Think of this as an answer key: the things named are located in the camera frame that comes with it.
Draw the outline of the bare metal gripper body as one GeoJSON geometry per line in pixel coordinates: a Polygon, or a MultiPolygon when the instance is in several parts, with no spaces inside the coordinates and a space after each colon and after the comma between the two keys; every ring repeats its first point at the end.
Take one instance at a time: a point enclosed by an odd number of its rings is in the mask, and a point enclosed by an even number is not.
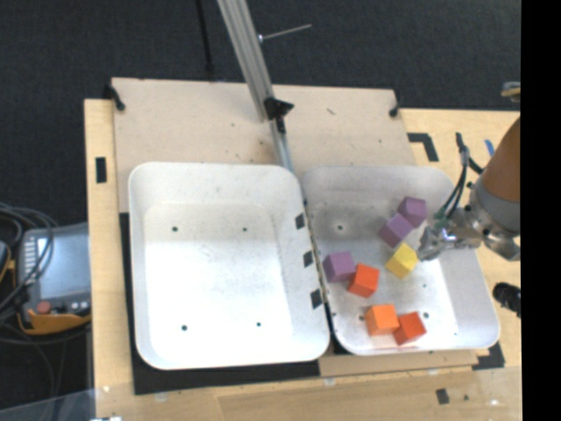
{"type": "Polygon", "coordinates": [[[436,238],[448,241],[445,251],[485,246],[505,260],[521,259],[521,247],[515,240],[519,234],[497,223],[484,210],[456,209],[451,216],[443,215],[435,222],[434,233],[436,238]]]}

